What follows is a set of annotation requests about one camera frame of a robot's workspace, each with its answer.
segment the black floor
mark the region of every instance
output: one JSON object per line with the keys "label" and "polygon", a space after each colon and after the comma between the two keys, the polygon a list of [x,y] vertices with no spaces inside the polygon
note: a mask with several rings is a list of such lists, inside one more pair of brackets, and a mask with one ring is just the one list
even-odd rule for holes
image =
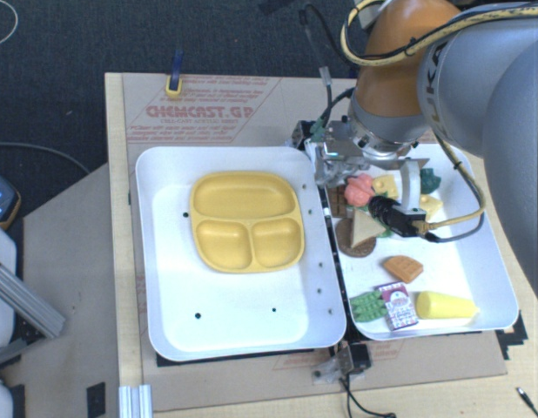
{"label": "black floor", "polygon": [[[353,0],[4,1],[16,8],[19,25],[0,44],[0,143],[48,147],[90,171],[107,161],[106,72],[168,72],[174,49],[181,47],[184,73],[317,77],[299,9],[315,5],[338,40],[353,5]],[[332,76],[352,76],[313,14],[309,20]],[[0,39],[13,22],[0,4]],[[363,33],[354,35],[363,42]],[[19,218],[85,175],[66,158],[18,145],[0,145],[0,173],[21,193]]]}

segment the black electronic device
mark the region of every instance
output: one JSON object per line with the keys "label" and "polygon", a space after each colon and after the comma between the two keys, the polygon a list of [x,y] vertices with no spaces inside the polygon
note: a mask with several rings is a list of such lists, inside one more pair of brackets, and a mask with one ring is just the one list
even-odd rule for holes
{"label": "black electronic device", "polygon": [[0,227],[5,230],[10,226],[20,205],[19,192],[0,175]]}

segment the wooden table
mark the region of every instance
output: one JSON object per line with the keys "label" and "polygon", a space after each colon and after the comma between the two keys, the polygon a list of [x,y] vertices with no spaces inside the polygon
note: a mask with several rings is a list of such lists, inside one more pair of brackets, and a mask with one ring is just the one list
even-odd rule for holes
{"label": "wooden table", "polygon": [[[124,88],[122,74],[105,75],[109,169],[111,182],[111,215],[118,325],[118,365],[120,386],[136,387],[144,383],[138,331],[131,209],[128,205],[129,177],[126,156]],[[474,175],[482,187],[485,173],[481,161],[468,157]],[[523,388],[538,407],[538,299],[529,286],[501,224],[488,199],[488,217],[501,249],[508,274],[521,308],[528,332],[524,345],[509,349],[508,374],[503,376],[449,381],[401,388],[383,388],[358,392],[361,404],[370,410],[393,411],[399,417],[483,417],[534,416],[517,387]],[[213,408],[194,408],[156,413],[169,417],[336,417],[346,416],[345,394],[323,394],[287,400],[260,401]]]}

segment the pink toy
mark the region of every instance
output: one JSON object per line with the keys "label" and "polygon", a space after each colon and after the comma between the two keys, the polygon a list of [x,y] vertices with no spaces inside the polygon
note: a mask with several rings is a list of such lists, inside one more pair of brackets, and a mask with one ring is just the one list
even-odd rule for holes
{"label": "pink toy", "polygon": [[367,205],[370,198],[375,195],[372,183],[373,178],[366,173],[347,179],[345,198],[348,204],[356,207]]}

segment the yellow plate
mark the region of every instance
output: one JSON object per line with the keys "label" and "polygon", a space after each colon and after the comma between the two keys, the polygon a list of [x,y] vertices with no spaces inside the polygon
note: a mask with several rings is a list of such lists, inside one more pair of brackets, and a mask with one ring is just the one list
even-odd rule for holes
{"label": "yellow plate", "polygon": [[296,193],[269,172],[215,172],[192,188],[190,217],[201,259],[225,273],[285,269],[304,252]]}

